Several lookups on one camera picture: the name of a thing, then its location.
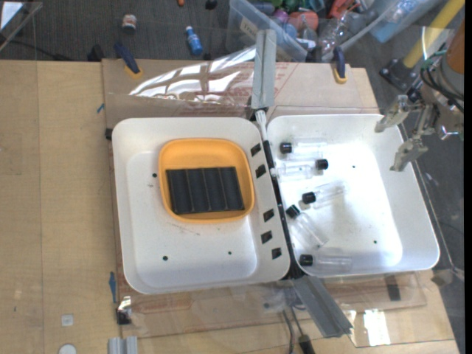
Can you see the white plastic tray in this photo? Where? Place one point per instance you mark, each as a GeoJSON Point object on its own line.
{"type": "Point", "coordinates": [206, 249]}
{"type": "Point", "coordinates": [372, 205]}

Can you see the orange plate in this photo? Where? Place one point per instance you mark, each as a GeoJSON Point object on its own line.
{"type": "Point", "coordinates": [206, 151]}

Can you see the blue bottle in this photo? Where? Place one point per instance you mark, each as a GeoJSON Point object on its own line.
{"type": "Point", "coordinates": [194, 42]}

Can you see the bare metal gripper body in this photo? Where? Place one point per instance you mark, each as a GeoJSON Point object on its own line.
{"type": "Point", "coordinates": [448, 114]}

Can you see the black grooved holder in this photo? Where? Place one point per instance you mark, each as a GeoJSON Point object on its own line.
{"type": "Point", "coordinates": [204, 190]}

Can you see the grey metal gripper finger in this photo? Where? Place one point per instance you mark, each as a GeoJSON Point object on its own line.
{"type": "Point", "coordinates": [407, 153]}
{"type": "Point", "coordinates": [391, 113]}

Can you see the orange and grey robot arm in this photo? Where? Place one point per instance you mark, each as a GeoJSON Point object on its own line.
{"type": "Point", "coordinates": [456, 61]}

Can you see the clear plastic bottle black cap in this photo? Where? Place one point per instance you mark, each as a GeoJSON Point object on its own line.
{"type": "Point", "coordinates": [309, 197]}
{"type": "Point", "coordinates": [286, 148]}
{"type": "Point", "coordinates": [306, 260]}
{"type": "Point", "coordinates": [321, 164]}
{"type": "Point", "coordinates": [293, 211]}

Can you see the clear plastic storage bin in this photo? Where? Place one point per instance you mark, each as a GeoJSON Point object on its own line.
{"type": "Point", "coordinates": [392, 28]}
{"type": "Point", "coordinates": [239, 17]}

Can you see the small can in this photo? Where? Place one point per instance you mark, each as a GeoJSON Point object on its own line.
{"type": "Point", "coordinates": [129, 23]}

